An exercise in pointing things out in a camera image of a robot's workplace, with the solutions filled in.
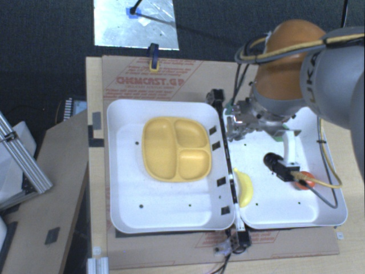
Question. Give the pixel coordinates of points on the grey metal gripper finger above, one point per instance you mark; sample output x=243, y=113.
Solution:
x=231, y=127
x=242, y=132

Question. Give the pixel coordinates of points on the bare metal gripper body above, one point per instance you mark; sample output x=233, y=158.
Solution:
x=252, y=115

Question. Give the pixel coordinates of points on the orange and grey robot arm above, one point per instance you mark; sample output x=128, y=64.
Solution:
x=328, y=76

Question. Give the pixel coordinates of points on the thin black and white rod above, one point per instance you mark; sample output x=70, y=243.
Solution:
x=228, y=158

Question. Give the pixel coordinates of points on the yellow banana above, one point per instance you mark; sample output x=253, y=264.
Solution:
x=245, y=188

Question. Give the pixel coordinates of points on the yellow divided plate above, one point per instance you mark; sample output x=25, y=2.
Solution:
x=162, y=150

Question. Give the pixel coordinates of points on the white plastic tray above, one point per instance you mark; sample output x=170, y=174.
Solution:
x=279, y=207
x=159, y=201

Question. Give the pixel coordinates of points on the red orange ball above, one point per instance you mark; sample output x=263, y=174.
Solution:
x=309, y=182

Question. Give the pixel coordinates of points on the brown cardboard board red print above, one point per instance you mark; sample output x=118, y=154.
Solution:
x=159, y=78

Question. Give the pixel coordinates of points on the black cylinder on white bracket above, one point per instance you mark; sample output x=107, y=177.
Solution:
x=280, y=165

